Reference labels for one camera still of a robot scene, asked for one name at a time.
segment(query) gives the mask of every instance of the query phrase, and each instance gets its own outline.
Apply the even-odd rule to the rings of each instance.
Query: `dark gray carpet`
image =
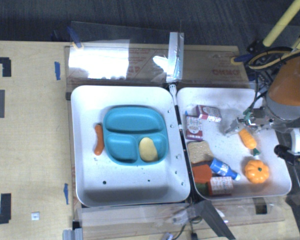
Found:
[[[0,40],[69,40],[71,21],[183,31],[185,44],[234,45],[264,38],[294,0],[0,0]],[[291,46],[300,11],[274,45]]]

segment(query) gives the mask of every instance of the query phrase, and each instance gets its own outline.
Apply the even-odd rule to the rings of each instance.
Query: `toy pumpkin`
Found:
[[[263,183],[269,178],[269,167],[261,160],[250,160],[244,170],[247,179],[254,184]]]

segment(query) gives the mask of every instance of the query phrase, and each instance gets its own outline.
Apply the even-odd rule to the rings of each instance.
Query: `blue tape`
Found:
[[[80,38],[78,36],[78,34],[76,33],[76,31],[74,31],[73,28],[67,26],[66,27],[66,31],[68,32],[68,34],[71,36],[73,42],[75,43],[76,47],[81,48],[81,42],[80,42]]]
[[[244,54],[240,55],[236,58],[234,58],[234,62],[246,62],[253,58],[254,56],[252,54]]]
[[[57,61],[54,62],[54,72],[56,79],[60,80],[60,63]]]
[[[64,183],[64,188],[63,188],[64,196],[65,196],[65,202],[68,205],[69,204],[69,198],[68,198],[68,184]]]

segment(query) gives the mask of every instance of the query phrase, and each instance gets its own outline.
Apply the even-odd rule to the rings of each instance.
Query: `toy bread slice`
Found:
[[[206,141],[189,142],[188,145],[189,158],[192,164],[202,161],[212,161],[214,154],[210,150],[209,144]]]

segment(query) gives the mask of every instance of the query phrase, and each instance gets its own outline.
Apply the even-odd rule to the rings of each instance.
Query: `white sink basin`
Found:
[[[144,106],[163,117],[168,136],[166,157],[155,164],[122,165],[103,149],[94,154],[94,126],[118,106]],[[177,203],[190,194],[176,111],[170,93],[160,87],[77,87],[71,94],[76,193],[87,207]]]

